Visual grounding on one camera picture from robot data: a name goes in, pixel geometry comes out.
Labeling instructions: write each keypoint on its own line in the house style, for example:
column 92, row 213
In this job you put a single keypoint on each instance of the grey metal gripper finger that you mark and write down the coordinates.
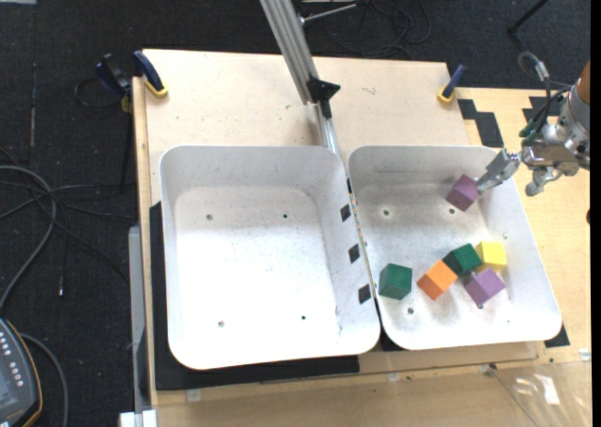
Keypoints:
column 537, row 183
column 498, row 171

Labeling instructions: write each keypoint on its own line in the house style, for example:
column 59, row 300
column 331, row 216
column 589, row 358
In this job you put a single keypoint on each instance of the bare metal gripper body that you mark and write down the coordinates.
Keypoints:
column 565, row 150

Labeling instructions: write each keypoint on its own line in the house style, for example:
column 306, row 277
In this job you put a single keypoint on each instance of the purple cube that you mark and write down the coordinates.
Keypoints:
column 484, row 285
column 461, row 194

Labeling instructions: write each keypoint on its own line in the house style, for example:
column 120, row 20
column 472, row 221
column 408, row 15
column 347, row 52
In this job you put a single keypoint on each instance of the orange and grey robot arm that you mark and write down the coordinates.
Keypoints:
column 581, row 108

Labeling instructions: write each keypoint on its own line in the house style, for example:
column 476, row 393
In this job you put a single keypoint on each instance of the yellow cube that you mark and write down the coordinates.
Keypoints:
column 492, row 254

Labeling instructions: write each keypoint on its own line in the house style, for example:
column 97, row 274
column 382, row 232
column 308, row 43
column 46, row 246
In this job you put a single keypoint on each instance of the green cube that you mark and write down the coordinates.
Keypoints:
column 462, row 258
column 394, row 280

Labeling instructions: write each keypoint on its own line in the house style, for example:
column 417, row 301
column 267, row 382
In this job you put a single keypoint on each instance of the white plastic tray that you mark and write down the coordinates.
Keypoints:
column 253, row 265
column 422, row 228

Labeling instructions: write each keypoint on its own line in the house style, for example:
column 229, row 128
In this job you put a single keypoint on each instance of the orange cube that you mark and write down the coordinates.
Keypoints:
column 436, row 279

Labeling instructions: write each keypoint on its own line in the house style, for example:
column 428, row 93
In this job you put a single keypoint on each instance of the thin black and white rod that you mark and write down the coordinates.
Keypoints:
column 359, row 224

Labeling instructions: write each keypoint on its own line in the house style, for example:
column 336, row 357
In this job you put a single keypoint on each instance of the pale wood board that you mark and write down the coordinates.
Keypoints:
column 235, row 101

